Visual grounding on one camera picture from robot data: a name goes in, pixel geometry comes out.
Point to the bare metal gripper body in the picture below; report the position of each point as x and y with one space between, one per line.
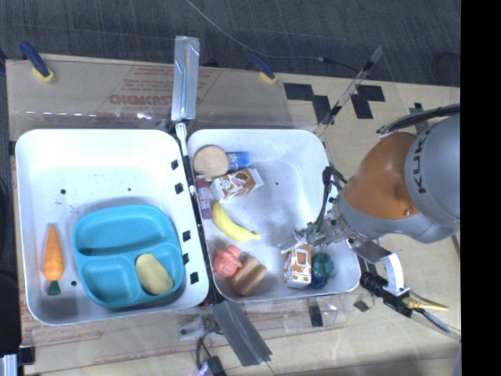
332 229

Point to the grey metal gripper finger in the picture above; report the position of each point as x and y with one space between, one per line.
289 246
301 233

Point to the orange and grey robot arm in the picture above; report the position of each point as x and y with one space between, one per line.
391 186

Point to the brown and white carton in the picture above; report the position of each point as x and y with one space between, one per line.
298 266
236 184

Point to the green broccoli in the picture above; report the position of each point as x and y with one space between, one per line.
323 265

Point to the white plastic tray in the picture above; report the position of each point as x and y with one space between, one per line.
109 163
289 186

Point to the brown hot dog bun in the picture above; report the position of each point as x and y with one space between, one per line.
248 276

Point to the yellow banana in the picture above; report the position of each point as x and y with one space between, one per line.
231 225

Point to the pink toy meat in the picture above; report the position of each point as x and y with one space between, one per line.
227 262

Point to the blue can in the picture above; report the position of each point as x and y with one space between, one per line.
238 160

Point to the red and white packet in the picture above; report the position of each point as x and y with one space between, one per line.
204 200

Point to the round tan biscuit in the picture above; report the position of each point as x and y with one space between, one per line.
210 161

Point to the yellow potato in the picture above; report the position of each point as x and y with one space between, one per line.
153 274

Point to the blue divided plate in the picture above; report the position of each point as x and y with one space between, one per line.
113 233

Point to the brown cardboard board, red print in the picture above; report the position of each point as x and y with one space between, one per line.
117 88

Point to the orange carrot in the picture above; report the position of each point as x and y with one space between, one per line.
53 257

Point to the black cylinder on white bracket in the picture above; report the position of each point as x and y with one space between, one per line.
394 272

